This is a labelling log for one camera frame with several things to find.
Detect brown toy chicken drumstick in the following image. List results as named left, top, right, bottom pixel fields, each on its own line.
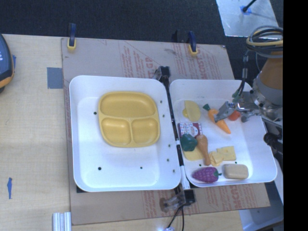
left=195, top=134, right=212, bottom=167

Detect yellow crinkled toy piece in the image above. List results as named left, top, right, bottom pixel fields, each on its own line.
left=208, top=151, right=225, bottom=167

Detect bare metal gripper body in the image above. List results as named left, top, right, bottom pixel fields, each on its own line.
left=237, top=90, right=284, bottom=124

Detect white plastic tray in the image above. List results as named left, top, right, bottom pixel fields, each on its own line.
left=168, top=78, right=278, bottom=188
left=69, top=75, right=182, bottom=193

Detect orange carrot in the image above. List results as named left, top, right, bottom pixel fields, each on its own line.
left=202, top=103, right=232, bottom=135

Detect purple grapes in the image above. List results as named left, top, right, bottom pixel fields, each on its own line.
left=192, top=166, right=223, bottom=184

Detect yellow divided plate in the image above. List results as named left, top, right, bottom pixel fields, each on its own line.
left=97, top=90, right=161, bottom=149

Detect thin black and white rod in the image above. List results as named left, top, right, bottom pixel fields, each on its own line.
left=163, top=75, right=191, bottom=190

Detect pale yellow toy slice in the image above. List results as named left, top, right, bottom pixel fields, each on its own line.
left=184, top=100, right=202, bottom=121

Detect yellow cheese slice with holes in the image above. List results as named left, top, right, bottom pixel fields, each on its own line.
left=216, top=145, right=237, bottom=162

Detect brown cardboard board red print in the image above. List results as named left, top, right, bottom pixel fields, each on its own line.
left=61, top=38, right=271, bottom=226

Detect tan toy bread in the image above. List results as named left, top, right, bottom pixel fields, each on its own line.
left=223, top=163, right=250, bottom=180

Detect black cylinder on white bracket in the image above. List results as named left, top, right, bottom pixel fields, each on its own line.
left=263, top=131, right=284, bottom=155

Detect green toy pepper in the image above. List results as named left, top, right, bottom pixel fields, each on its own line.
left=180, top=133, right=199, bottom=152

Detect flat yellow toy slice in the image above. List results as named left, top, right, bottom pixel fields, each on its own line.
left=183, top=146, right=205, bottom=162

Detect small printed red carton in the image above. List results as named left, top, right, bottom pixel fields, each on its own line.
left=177, top=122, right=203, bottom=140

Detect small orange toy piece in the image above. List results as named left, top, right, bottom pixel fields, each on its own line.
left=227, top=109, right=242, bottom=122

